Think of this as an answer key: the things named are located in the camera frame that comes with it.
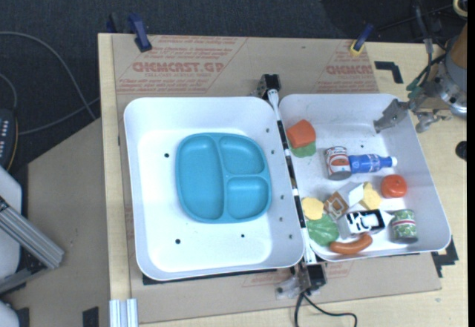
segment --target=toy tomato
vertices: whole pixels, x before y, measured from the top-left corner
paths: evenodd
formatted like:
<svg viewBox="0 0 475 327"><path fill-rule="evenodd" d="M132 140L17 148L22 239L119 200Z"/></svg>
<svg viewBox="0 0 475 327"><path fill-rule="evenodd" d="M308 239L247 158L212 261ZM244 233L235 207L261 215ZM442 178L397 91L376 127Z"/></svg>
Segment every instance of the toy tomato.
<svg viewBox="0 0 475 327"><path fill-rule="evenodd" d="M391 174L383 178L381 182L381 194L384 198L399 198L406 195L406 180L398 175Z"/></svg>

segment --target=blue plate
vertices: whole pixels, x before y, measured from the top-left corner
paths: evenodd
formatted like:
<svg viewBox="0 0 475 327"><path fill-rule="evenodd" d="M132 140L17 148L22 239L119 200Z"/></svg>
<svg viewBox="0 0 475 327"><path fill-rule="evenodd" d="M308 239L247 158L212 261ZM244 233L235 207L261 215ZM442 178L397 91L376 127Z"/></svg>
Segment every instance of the blue plate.
<svg viewBox="0 0 475 327"><path fill-rule="evenodd" d="M246 222L270 206L269 168L261 147L231 133L198 133L178 146L177 191L185 212L201 222Z"/></svg>

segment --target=brown sausage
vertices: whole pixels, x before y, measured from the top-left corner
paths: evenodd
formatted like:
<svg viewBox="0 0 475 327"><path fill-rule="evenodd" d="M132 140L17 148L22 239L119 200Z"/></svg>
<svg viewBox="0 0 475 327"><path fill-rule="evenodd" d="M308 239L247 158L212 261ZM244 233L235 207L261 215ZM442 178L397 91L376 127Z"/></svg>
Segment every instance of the brown sausage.
<svg viewBox="0 0 475 327"><path fill-rule="evenodd" d="M330 250L340 254L355 254L369 247L373 238L369 234L363 234L358 240L353 242L332 242Z"/></svg>

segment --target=orange toy food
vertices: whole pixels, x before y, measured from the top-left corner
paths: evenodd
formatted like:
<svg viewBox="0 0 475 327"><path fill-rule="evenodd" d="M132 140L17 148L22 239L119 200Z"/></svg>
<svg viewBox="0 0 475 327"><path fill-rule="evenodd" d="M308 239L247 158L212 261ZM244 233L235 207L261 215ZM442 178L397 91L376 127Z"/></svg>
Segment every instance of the orange toy food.
<svg viewBox="0 0 475 327"><path fill-rule="evenodd" d="M381 194L384 198L399 198L406 195L407 183L398 174L391 174L383 178L381 182Z"/></svg>
<svg viewBox="0 0 475 327"><path fill-rule="evenodd" d="M292 145L292 148L302 148L312 143L316 139L315 129L305 119L287 129L287 138Z"/></svg>
<svg viewBox="0 0 475 327"><path fill-rule="evenodd" d="M340 254L355 254L369 247L373 238L369 234L363 234L358 240L353 242L337 242L330 244L330 250Z"/></svg>

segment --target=green can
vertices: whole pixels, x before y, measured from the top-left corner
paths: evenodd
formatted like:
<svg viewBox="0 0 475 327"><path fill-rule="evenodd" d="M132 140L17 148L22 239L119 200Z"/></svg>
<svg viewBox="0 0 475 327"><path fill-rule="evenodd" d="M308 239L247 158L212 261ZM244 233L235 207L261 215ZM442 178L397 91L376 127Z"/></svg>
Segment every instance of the green can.
<svg viewBox="0 0 475 327"><path fill-rule="evenodd" d="M391 227L393 228L394 241L404 244L416 242L418 237L414 211L409 209L398 210L393 215Z"/></svg>

